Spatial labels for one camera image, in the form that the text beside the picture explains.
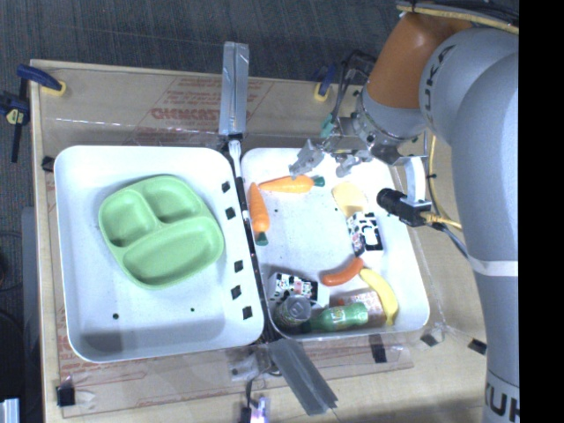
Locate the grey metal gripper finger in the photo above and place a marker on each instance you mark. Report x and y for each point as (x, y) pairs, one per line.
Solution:
(349, 161)
(308, 157)

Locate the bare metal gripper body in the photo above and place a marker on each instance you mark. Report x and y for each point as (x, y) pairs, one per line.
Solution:
(352, 137)

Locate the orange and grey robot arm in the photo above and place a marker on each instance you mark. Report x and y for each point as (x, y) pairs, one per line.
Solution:
(480, 148)

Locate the orange carrot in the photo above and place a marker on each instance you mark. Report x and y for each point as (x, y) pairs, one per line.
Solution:
(257, 212)
(288, 184)

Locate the pale yellow wedge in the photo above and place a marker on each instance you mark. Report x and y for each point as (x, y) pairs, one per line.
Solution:
(350, 198)

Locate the white plastic tray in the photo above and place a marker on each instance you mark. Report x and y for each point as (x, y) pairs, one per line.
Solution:
(308, 232)
(145, 324)

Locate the black and white carton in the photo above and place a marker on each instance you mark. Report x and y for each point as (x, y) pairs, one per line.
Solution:
(368, 234)

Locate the orange sausage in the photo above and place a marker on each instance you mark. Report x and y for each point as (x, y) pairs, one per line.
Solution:
(343, 273)

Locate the white printed carton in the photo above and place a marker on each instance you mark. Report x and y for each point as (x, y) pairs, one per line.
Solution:
(299, 285)

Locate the yellow banana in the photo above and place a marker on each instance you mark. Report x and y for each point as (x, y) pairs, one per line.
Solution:
(383, 293)

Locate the orange packet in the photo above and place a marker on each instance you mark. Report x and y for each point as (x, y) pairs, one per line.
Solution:
(374, 304)

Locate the green can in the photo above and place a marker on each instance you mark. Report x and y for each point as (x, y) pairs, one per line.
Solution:
(291, 312)

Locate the green bottle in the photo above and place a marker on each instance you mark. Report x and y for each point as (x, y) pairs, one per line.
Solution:
(341, 317)

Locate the green divided plate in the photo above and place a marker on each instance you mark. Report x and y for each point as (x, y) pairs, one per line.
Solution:
(172, 249)

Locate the brown cardboard board red print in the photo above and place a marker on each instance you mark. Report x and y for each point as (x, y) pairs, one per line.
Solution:
(132, 104)

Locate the black cylinder on white bracket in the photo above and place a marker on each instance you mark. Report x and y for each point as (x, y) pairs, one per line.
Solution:
(398, 205)

